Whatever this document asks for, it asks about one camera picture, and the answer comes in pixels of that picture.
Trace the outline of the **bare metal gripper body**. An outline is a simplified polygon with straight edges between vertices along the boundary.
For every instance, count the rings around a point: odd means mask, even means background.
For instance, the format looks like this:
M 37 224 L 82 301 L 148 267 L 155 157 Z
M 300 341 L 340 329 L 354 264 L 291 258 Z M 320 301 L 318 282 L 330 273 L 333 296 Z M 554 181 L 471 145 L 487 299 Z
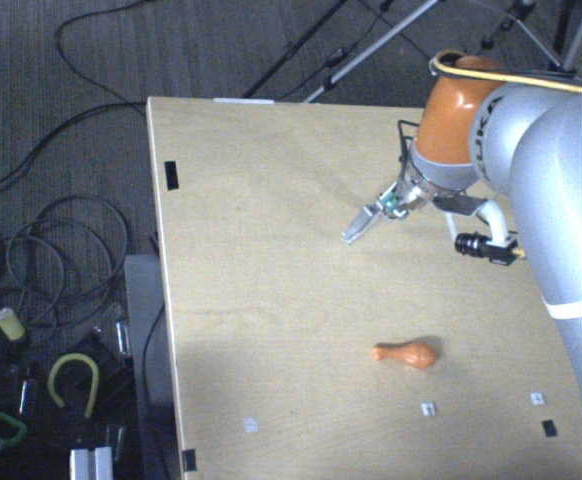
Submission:
M 407 166 L 398 179 L 379 197 L 382 213 L 390 219 L 405 219 L 426 206 L 435 195 L 435 187 L 414 167 Z

